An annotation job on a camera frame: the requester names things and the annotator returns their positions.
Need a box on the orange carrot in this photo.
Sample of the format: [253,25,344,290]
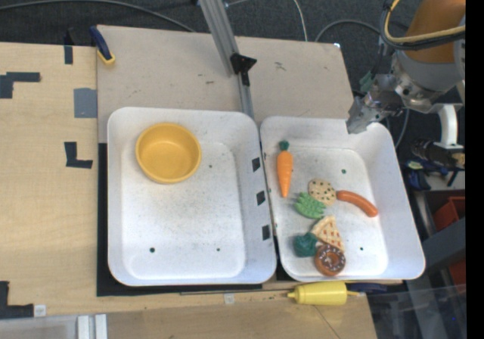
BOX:
[275,139,295,199]

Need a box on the dark green broccoli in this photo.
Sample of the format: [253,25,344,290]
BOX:
[293,232,320,259]

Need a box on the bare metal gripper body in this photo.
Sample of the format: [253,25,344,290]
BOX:
[361,61,446,120]

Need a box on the yellow pizza slice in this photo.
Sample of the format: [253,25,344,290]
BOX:
[310,214,346,253]

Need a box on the yellow mustard bottle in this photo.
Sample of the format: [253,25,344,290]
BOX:
[287,280,361,307]

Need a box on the light green leafy vegetable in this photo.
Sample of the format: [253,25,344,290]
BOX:
[293,191,327,221]

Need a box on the yellow bowl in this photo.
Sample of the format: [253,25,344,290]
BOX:
[135,122,203,185]

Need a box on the orange sausage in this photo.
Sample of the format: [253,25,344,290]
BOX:
[335,189,380,219]

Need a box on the white plastic tray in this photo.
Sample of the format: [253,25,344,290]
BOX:
[259,114,427,283]
[107,106,278,288]

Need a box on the tan spotted biscuit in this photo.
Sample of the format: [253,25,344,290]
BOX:
[307,178,337,207]

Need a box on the brown cardboard board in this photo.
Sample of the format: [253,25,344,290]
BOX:
[95,24,402,292]

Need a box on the black cylinder on white bracket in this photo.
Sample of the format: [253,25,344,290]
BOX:
[410,102,466,170]

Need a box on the brown doughnut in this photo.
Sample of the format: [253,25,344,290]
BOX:
[313,243,347,278]

